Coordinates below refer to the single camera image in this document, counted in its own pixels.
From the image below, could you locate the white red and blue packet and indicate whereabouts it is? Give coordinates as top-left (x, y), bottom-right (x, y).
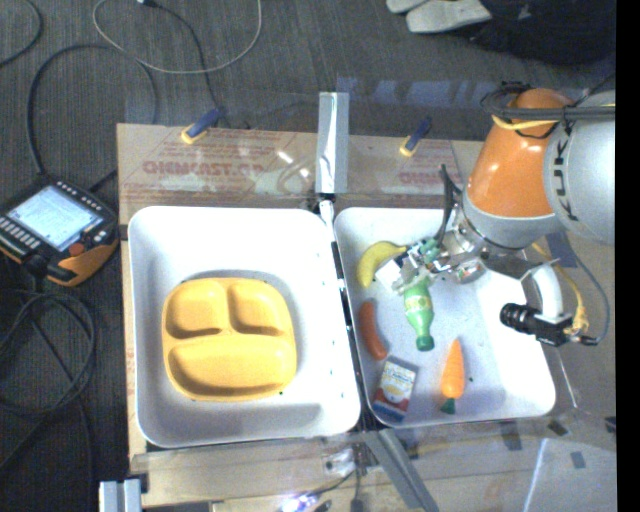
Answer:
top-left (371, 355), bottom-right (419, 424)

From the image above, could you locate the brown cardboard board red print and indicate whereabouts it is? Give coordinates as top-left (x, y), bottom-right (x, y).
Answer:
top-left (115, 123), bottom-right (579, 464)

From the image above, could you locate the person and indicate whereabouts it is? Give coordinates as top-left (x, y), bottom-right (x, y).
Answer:
top-left (385, 0), bottom-right (617, 66)

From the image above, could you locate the yellow divided plate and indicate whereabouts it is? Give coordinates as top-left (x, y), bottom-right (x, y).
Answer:
top-left (160, 277), bottom-right (300, 403)

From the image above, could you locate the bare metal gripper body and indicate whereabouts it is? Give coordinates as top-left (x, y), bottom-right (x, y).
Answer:
top-left (405, 218), bottom-right (490, 286)

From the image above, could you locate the white plastic tray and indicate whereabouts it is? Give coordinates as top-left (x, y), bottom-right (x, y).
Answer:
top-left (332, 206), bottom-right (558, 430)
top-left (127, 204), bottom-right (363, 449)

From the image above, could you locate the orange carrot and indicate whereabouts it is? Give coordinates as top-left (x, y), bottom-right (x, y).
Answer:
top-left (438, 338), bottom-right (468, 416)

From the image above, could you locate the brown sausage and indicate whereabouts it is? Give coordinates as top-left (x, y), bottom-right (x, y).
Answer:
top-left (357, 299), bottom-right (389, 362)

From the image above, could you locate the green plastic bottle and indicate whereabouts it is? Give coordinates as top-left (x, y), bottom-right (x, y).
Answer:
top-left (402, 276), bottom-right (437, 353)

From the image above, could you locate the black cylinder on white bracket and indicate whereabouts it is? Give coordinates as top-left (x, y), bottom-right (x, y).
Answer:
top-left (499, 259), bottom-right (574, 348)

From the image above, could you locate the yellow banana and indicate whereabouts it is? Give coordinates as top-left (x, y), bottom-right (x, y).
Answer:
top-left (356, 240), bottom-right (409, 290)

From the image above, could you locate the white and blue carton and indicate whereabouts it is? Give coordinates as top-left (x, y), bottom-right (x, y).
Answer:
top-left (374, 255), bottom-right (410, 292)

